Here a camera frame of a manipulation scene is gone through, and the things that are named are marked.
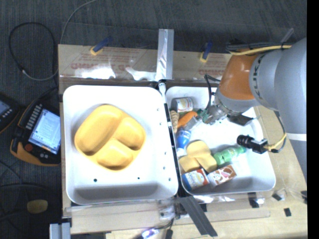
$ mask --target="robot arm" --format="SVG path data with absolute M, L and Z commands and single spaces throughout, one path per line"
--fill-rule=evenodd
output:
M 279 113 L 307 182 L 307 39 L 291 48 L 232 56 L 204 123 L 263 105 Z

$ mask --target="wire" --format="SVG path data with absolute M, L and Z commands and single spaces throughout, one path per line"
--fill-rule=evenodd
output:
M 59 195 L 50 190 L 49 188 L 46 188 L 42 185 L 34 184 L 34 183 L 13 183 L 13 184 L 5 184 L 5 185 L 0 185 L 0 189 L 5 189 L 5 188 L 17 188 L 17 187 L 22 187 L 22 188 L 37 188 L 37 189 L 42 189 L 51 195 L 56 196 L 59 199 Z
M 166 225 L 163 225 L 161 227 L 155 227 L 154 229 L 167 229 L 167 228 L 171 228 L 171 226 L 173 225 L 174 223 L 174 218 L 172 218 Z
M 174 218 L 171 220 L 170 226 L 169 226 L 169 228 L 166 230 L 165 239 L 172 239 L 173 230 L 171 229 L 171 227 L 173 226 L 173 222 L 174 222 Z
M 283 132 L 284 132 L 284 135 L 282 136 L 282 138 L 276 142 L 275 144 L 269 144 L 269 145 L 265 145 L 265 148 L 267 148 L 268 151 L 272 152 L 272 153 L 279 153 L 280 151 L 282 151 L 282 149 L 285 147 L 285 144 L 286 144 L 286 139 L 287 139 L 287 134 L 286 134 L 286 131 L 285 131 L 285 128 L 284 128 L 284 125 L 280 119 L 280 115 L 279 115 L 279 112 L 277 111 L 274 111 L 279 123 L 280 123 L 280 126 L 282 127 L 283 129 Z M 279 149 L 275 149 L 277 148 L 280 144 L 282 143 L 282 146 L 281 148 Z
M 208 103 L 207 103 L 207 106 L 206 106 L 206 109 L 208 109 L 208 108 L 210 107 L 210 105 L 211 105 L 211 96 L 212 96 L 212 93 L 213 93 L 213 92 L 211 91 L 211 86 L 210 86 L 210 83 L 209 83 L 208 78 L 211 79 L 211 80 L 213 80 L 213 81 L 216 81 L 216 82 L 220 82 L 220 80 L 218 80 L 218 79 L 216 79 L 216 78 L 214 78 L 214 77 L 211 77 L 211 76 L 208 75 L 208 74 L 205 74 L 205 75 L 204 75 L 204 78 L 205 78 L 205 80 L 206 80 L 207 87 L 208 87 Z
M 10 172 L 19 180 L 20 183 L 22 183 L 21 178 L 20 178 L 20 177 L 17 175 L 17 173 L 14 172 L 13 169 L 11 168 L 11 166 L 13 166 L 13 165 L 8 166 L 8 165 L 4 164 L 2 161 L 0 161 L 0 164 L 1 164 L 3 167 L 5 167 L 8 171 L 10 171 Z
M 24 210 L 7 213 L 7 214 L 0 217 L 0 222 L 5 221 L 5 220 L 11 218 L 12 216 L 17 215 L 17 214 L 21 215 L 22 213 L 24 213 Z
M 263 51 L 276 50 L 276 49 L 289 49 L 289 48 L 291 48 L 291 45 L 277 45 L 277 46 L 257 48 L 257 49 L 242 51 L 242 52 L 229 51 L 229 53 L 232 55 L 241 56 L 241 55 L 255 54 L 255 53 L 259 53 L 259 52 L 263 52 Z
M 238 39 L 233 39 L 226 44 L 226 51 L 238 51 L 241 49 L 256 49 L 271 46 L 281 46 L 281 45 L 292 45 L 292 43 L 287 43 L 284 38 L 281 42 L 255 42 L 255 43 L 245 43 Z
M 284 135 L 282 136 L 282 138 L 281 138 L 278 142 L 276 142 L 275 144 L 266 145 L 265 147 L 266 147 L 266 148 L 268 149 L 268 151 L 270 151 L 270 152 L 276 151 L 276 153 L 278 153 L 279 151 L 278 151 L 278 150 L 275 150 L 275 148 L 277 148 L 277 147 L 279 146 L 279 144 L 281 144 L 282 142 L 285 141 L 286 136 L 287 136 L 287 134 L 284 133 Z
M 12 50 L 12 45 L 11 45 L 12 41 L 11 41 L 11 40 L 12 40 L 12 37 L 13 37 L 13 34 L 15 33 L 15 31 L 16 31 L 18 28 L 22 27 L 22 26 L 31 25 L 31 24 L 35 24 L 35 25 L 39 25 L 39 26 L 41 26 L 41 27 L 44 27 L 44 28 L 49 32 L 50 37 L 51 37 L 52 42 L 53 42 L 53 56 L 52 56 L 52 73 L 53 73 L 53 74 L 52 74 L 51 76 L 47 77 L 47 78 L 38 79 L 38 78 L 34 78 L 34 77 L 30 76 L 30 75 L 26 72 L 26 69 L 18 62 L 18 60 L 17 60 L 17 58 L 16 58 L 16 56 L 15 56 L 13 50 Z M 43 25 L 43 24 L 41 24 L 41 23 L 39 23 L 39 22 L 25 22 L 25 23 L 22 23 L 22 24 L 17 25 L 16 27 L 13 28 L 13 30 L 11 30 L 11 32 L 10 32 L 10 34 L 9 34 L 8 44 L 9 44 L 10 54 L 11 54 L 11 56 L 12 56 L 14 62 L 16 63 L 18 69 L 19 69 L 24 75 L 26 75 L 28 78 L 30 78 L 30 79 L 32 79 L 32 80 L 34 80 L 34 81 L 47 81 L 47 80 L 50 80 L 50 79 L 54 78 L 54 76 L 58 73 L 58 69 L 56 69 L 56 70 L 54 71 L 54 67 L 55 67 L 55 48 L 56 48 L 55 39 L 54 39 L 54 36 L 53 36 L 53 33 L 51 32 L 51 30 L 50 30 L 48 27 L 46 27 L 45 25 Z
M 93 3 L 93 2 L 95 2 L 95 1 L 97 1 L 97 0 L 92 0 L 92 1 L 89 1 L 89 2 L 84 3 L 84 4 L 82 4 L 81 6 L 77 7 L 77 8 L 71 13 L 70 17 L 68 18 L 68 20 L 66 21 L 66 23 L 65 23 L 65 25 L 64 25 L 64 27 L 63 27 L 62 35 L 61 35 L 61 39 L 60 39 L 60 44 L 62 44 L 62 39 L 63 39 L 65 30 L 66 30 L 66 26 L 67 26 L 67 24 L 70 22 L 70 20 L 71 20 L 71 18 L 73 17 L 73 15 L 74 15 L 79 9 L 81 9 L 82 7 L 84 7 L 84 6 L 86 6 L 86 5 L 90 4 L 90 3 Z
M 58 88 L 57 87 L 52 87 L 52 88 L 50 88 L 50 89 L 48 89 L 47 91 L 45 91 L 44 93 L 42 93 L 38 98 L 36 98 L 35 100 L 37 101 L 37 100 L 47 100 L 47 99 L 49 99 L 49 98 L 51 98 L 51 96 L 52 96 L 52 92 L 54 91 L 54 90 L 58 90 Z

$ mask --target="green bottle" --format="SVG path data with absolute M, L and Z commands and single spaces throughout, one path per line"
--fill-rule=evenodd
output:
M 213 154 L 217 165 L 220 166 L 224 163 L 230 162 L 234 157 L 237 157 L 239 154 L 246 152 L 246 148 L 243 146 L 240 147 L 230 147 L 223 151 Z

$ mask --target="black cable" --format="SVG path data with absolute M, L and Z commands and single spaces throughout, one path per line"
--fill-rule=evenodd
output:
M 35 101 L 38 101 L 38 100 L 47 100 L 47 99 L 50 99 L 51 96 L 53 95 L 53 91 L 55 90 L 58 90 L 58 87 L 52 87 L 50 89 L 48 89 L 47 91 L 43 92 L 40 96 L 38 96 L 35 100 Z
M 264 48 L 271 46 L 283 46 L 283 45 L 292 45 L 292 43 L 286 42 L 256 42 L 256 43 L 245 43 L 238 39 L 231 40 L 226 44 L 226 51 L 238 51 L 240 49 L 256 49 Z
M 205 74 L 204 75 L 204 78 L 206 80 L 206 83 L 207 83 L 207 87 L 208 87 L 208 103 L 207 103 L 207 106 L 206 106 L 206 109 L 208 109 L 211 105 L 211 96 L 214 95 L 214 93 L 211 91 L 211 86 L 210 86 L 210 83 L 209 83 L 209 80 L 213 80 L 213 81 L 216 81 L 216 82 L 220 82 L 220 80 L 208 75 L 208 74 Z
M 45 28 L 45 29 L 49 32 L 50 37 L 51 37 L 51 39 L 52 39 L 52 51 L 53 51 L 53 56 L 52 56 L 52 75 L 49 76 L 49 77 L 47 77 L 47 78 L 44 78 L 44 79 L 33 78 L 33 77 L 31 77 L 31 76 L 27 73 L 27 69 L 24 68 L 24 67 L 18 62 L 18 59 L 17 59 L 17 57 L 15 56 L 15 54 L 14 54 L 14 52 L 13 52 L 13 49 L 12 49 L 12 45 L 11 45 L 11 43 L 12 43 L 12 37 L 13 37 L 13 34 L 16 32 L 16 30 L 19 29 L 19 28 L 21 28 L 21 27 L 23 27 L 23 26 L 31 25 L 31 24 L 39 25 L 39 26 Z M 16 27 L 14 27 L 13 30 L 11 30 L 11 32 L 10 32 L 10 34 L 9 34 L 9 38 L 8 38 L 8 45 L 9 45 L 10 54 L 11 54 L 11 56 L 12 56 L 12 58 L 13 58 L 15 64 L 17 65 L 18 69 L 19 69 L 24 75 L 26 75 L 27 77 L 29 77 L 30 79 L 35 80 L 35 81 L 46 81 L 46 80 L 49 80 L 49 79 L 52 79 L 52 78 L 53 78 L 53 80 L 54 80 L 56 86 L 58 86 L 58 82 L 57 82 L 57 80 L 56 80 L 56 78 L 55 78 L 55 76 L 56 76 L 56 74 L 57 74 L 57 72 L 58 72 L 58 69 L 55 69 L 56 57 L 57 57 L 57 52 L 56 52 L 56 47 L 57 47 L 57 45 L 56 45 L 56 42 L 55 42 L 53 33 L 51 32 L 51 30 L 50 30 L 47 26 L 45 26 L 45 25 L 43 25 L 43 24 L 41 24 L 41 23 L 39 23 L 39 22 L 25 22 L 25 23 L 19 24 L 19 25 L 17 25 Z
M 171 227 L 173 226 L 174 223 L 174 218 L 171 220 L 170 226 L 169 228 L 166 230 L 165 233 L 165 239 L 171 239 L 173 236 L 173 230 L 171 229 Z
M 58 196 L 55 192 L 51 191 L 49 188 L 46 188 L 42 185 L 35 184 L 35 183 L 23 182 L 21 184 L 20 183 L 12 183 L 12 184 L 0 185 L 0 189 L 10 188 L 10 187 L 13 187 L 13 188 L 16 188 L 16 187 L 37 188 L 37 189 L 42 189 L 42 190 L 44 190 L 52 195 Z
M 161 229 L 171 228 L 171 226 L 173 225 L 173 222 L 174 222 L 174 218 L 171 219 L 166 225 L 163 225 L 161 227 L 155 227 L 154 229 L 161 230 Z
M 14 172 L 14 171 L 11 169 L 11 166 L 6 165 L 6 164 L 3 163 L 2 161 L 0 161 L 0 164 L 1 164 L 4 168 L 6 168 L 6 171 L 10 171 L 10 172 L 19 180 L 20 184 L 22 184 L 21 178 L 16 174 L 16 172 Z M 18 200 L 19 200 L 20 193 L 21 193 L 21 190 L 19 189 L 19 193 L 18 193 L 18 195 L 17 195 L 17 197 L 16 197 L 16 202 L 15 202 L 15 204 L 13 205 L 14 207 L 17 206 L 17 202 L 18 202 Z M 4 216 L 0 217 L 0 222 L 1 222 L 1 221 L 4 221 L 4 220 L 7 220 L 7 221 L 9 222 L 9 224 L 10 224 L 16 231 L 18 231 L 18 232 L 21 233 L 21 234 L 25 234 L 25 233 L 26 233 L 26 231 L 23 231 L 23 230 L 21 230 L 20 228 L 18 228 L 18 227 L 10 220 L 10 218 L 11 218 L 12 216 L 15 216 L 15 215 L 18 214 L 18 213 L 20 214 L 21 211 L 16 211 L 16 212 L 14 212 L 14 213 L 5 213 L 5 210 L 4 210 L 4 208 L 3 208 L 3 206 L 2 206 L 1 203 L 0 203 L 0 209 L 1 209 L 1 211 L 4 213 Z

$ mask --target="sponge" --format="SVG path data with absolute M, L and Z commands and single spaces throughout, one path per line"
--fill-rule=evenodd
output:
M 200 156 L 197 157 L 196 160 L 208 173 L 217 169 L 216 159 L 211 155 Z
M 186 173 L 200 168 L 198 161 L 193 157 L 189 157 L 188 155 L 181 157 L 178 161 Z
M 190 143 L 186 148 L 187 155 L 198 158 L 210 155 L 210 149 L 204 141 L 198 140 Z

